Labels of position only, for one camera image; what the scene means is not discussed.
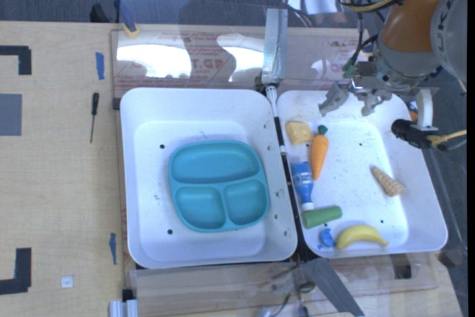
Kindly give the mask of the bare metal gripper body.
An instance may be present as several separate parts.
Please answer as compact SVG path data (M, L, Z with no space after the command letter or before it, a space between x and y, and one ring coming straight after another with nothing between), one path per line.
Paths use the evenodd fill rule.
M419 83L419 76L409 76L394 70L385 61L360 61L351 73L349 91L359 97L407 95Z

